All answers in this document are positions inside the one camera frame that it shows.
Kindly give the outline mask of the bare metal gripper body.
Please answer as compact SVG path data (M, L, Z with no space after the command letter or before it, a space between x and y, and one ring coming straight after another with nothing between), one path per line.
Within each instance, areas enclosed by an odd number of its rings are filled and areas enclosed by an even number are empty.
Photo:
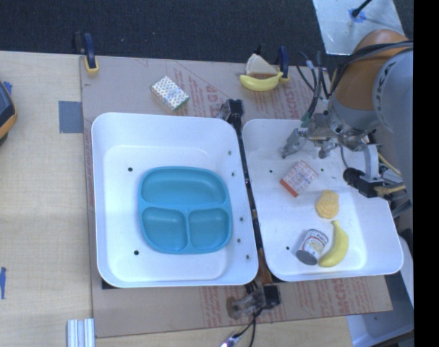
M368 130L361 130L349 125L335 111L314 113L304 123L307 128L306 138L319 144L329 142L343 145L350 150L358 150Z

